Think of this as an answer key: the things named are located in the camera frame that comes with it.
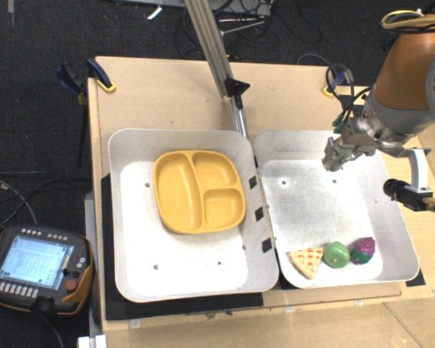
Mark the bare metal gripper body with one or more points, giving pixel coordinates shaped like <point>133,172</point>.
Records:
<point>362,136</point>

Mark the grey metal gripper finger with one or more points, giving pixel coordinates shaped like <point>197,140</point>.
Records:
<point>328,156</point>
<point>340,161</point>

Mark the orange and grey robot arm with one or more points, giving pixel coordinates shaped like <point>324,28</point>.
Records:
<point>406,74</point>

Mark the white plastic tray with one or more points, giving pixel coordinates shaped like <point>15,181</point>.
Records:
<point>322,212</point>
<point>188,259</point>

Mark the purple toy grapes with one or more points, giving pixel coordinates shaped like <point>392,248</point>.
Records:
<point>364,249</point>

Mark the green toy apple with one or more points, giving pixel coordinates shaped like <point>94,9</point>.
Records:
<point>335,255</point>

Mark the toy pizza slice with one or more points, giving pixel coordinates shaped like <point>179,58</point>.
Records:
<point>306,261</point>

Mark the yellow divided plate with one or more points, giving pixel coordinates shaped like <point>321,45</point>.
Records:
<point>188,190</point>

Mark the pale wood board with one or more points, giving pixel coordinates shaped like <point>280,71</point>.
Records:
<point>159,100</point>

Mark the black cylinder on white bracket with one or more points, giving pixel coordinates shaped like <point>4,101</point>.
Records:
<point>406,192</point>

